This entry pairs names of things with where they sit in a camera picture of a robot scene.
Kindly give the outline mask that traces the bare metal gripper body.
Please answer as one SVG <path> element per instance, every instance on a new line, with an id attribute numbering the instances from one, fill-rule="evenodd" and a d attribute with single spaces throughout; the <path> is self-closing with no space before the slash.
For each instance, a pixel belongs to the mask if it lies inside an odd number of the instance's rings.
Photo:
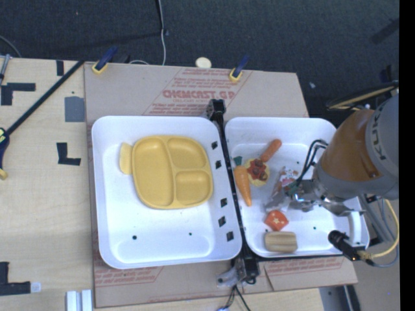
<path id="1" fill-rule="evenodd" d="M 308 179 L 303 181 L 303 209 L 310 211 L 314 206 L 320 206 L 335 216 L 348 216 L 352 213 L 362 215 L 365 210 L 351 209 L 345 205 L 346 199 L 335 196 L 329 192 L 318 180 Z"/>

